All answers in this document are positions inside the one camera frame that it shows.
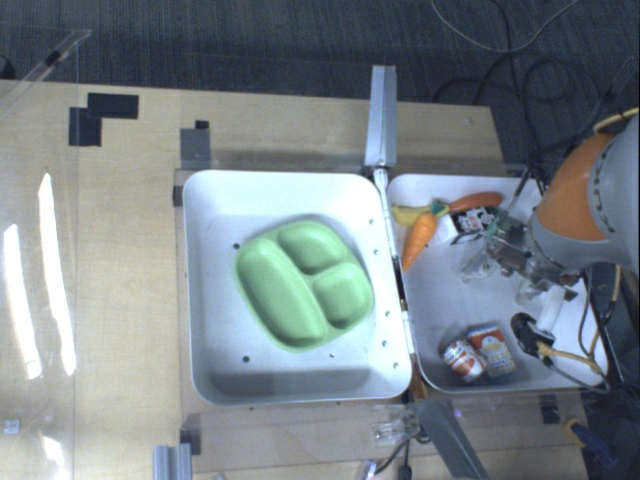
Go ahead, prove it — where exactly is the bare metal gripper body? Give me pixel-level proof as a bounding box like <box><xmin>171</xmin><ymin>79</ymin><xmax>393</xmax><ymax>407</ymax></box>
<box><xmin>482</xmin><ymin>224</ymin><xmax>582</xmax><ymax>300</ymax></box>

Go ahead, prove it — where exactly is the black and white carton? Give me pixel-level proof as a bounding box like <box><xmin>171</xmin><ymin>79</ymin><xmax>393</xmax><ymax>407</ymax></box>
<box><xmin>440</xmin><ymin>206</ymin><xmax>502</xmax><ymax>247</ymax></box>

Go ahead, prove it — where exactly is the red and white can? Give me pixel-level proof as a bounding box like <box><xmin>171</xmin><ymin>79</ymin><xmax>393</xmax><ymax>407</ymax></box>
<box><xmin>442</xmin><ymin>337</ymin><xmax>488</xmax><ymax>385</ymax></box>

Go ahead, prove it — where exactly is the green divided plate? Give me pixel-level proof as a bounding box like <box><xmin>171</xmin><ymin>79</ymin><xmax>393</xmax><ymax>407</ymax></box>
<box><xmin>233</xmin><ymin>219</ymin><xmax>377</xmax><ymax>354</ymax></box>

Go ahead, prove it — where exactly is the orange and blue can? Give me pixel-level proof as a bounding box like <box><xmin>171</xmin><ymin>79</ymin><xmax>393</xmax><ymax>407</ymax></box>
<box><xmin>466</xmin><ymin>323</ymin><xmax>518</xmax><ymax>380</ymax></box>

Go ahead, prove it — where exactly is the yellow banana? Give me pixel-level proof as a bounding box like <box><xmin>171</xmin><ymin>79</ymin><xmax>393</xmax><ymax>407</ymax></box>
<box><xmin>390</xmin><ymin>200</ymin><xmax>437</xmax><ymax>228</ymax></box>

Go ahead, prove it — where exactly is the red sausage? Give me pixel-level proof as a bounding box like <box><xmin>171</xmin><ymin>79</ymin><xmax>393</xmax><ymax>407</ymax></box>
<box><xmin>448</xmin><ymin>191</ymin><xmax>505</xmax><ymax>215</ymax></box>

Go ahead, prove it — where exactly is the black cylinder on white bracket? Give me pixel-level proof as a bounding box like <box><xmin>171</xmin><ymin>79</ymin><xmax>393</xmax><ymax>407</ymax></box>
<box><xmin>509</xmin><ymin>285</ymin><xmax>567</xmax><ymax>360</ymax></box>

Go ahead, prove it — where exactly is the white plastic tray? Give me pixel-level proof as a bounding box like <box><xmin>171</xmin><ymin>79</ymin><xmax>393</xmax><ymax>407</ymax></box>
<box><xmin>387</xmin><ymin>173</ymin><xmax>609</xmax><ymax>395</ymax></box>
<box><xmin>181</xmin><ymin>169</ymin><xmax>414</xmax><ymax>408</ymax></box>

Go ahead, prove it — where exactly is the orange carrot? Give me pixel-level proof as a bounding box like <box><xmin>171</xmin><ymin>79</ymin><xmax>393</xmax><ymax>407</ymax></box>
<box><xmin>400</xmin><ymin>199</ymin><xmax>451</xmax><ymax>273</ymax></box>

